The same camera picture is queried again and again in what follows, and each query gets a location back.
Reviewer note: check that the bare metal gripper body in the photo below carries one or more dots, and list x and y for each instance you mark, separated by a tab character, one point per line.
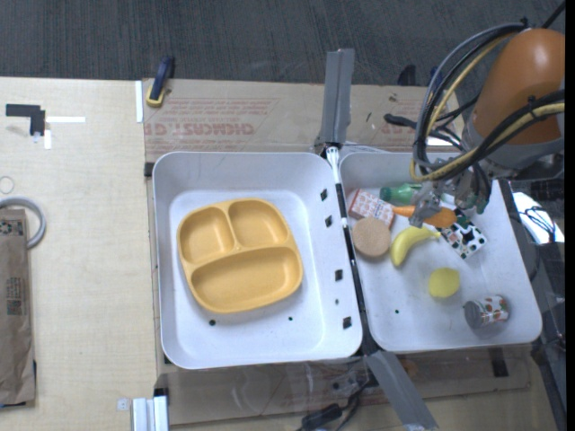
471	191

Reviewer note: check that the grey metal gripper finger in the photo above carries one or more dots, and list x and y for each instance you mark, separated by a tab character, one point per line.
426	204

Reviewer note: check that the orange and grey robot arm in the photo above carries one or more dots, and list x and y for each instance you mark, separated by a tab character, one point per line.
521	79

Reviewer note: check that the orange carrot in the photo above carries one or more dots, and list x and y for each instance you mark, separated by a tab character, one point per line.
442	217

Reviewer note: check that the green bottle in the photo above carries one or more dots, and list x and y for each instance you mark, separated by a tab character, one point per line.
397	193

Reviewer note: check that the yellow banana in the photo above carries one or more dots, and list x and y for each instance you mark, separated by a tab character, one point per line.
406	243

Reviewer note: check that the white carton with dark spots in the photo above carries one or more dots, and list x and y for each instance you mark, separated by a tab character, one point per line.
465	240

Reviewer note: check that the orange and white carton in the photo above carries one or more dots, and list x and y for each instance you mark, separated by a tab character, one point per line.
370	208

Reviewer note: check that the round tan biscuit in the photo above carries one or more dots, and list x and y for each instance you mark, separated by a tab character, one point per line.
371	237

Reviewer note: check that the yellow lemon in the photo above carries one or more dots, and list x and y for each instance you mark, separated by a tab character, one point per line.
444	282

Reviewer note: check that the white plastic tray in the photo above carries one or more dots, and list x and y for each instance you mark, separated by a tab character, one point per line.
404	312
314	276

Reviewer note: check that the small can with orange print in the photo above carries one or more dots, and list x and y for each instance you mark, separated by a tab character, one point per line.
487	312

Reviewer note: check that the brown cardboard board red print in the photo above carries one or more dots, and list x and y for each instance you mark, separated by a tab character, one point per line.
278	119

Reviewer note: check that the yellow divided plate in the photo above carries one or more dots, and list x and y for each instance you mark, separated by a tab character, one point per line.
240	254

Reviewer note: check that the brown paper packet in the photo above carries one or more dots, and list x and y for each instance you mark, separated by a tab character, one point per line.
15	312

